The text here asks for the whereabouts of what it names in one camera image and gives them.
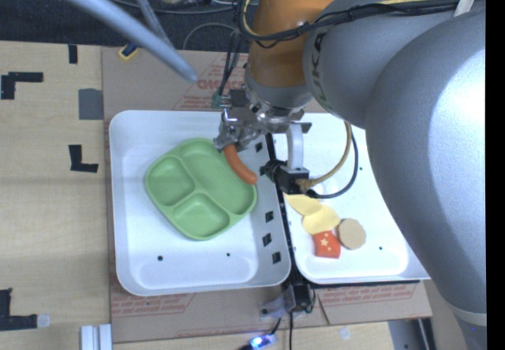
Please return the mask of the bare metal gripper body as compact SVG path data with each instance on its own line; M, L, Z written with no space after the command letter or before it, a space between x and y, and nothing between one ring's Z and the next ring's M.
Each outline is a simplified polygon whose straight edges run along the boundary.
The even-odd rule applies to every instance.
M305 134L312 124L301 119L311 99L306 89L231 89L219 97L223 110L219 131L232 128L236 141L241 130L257 130L260 136L292 131Z

